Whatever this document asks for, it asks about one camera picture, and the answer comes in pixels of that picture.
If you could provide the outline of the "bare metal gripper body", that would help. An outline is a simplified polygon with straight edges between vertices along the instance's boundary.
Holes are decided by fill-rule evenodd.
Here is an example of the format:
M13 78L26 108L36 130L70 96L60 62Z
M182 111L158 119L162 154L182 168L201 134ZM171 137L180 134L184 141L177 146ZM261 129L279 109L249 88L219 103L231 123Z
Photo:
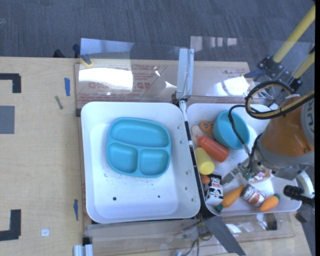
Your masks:
M270 171L265 168L261 161L255 160L253 158L247 159L246 164L246 176L247 177L271 177Z

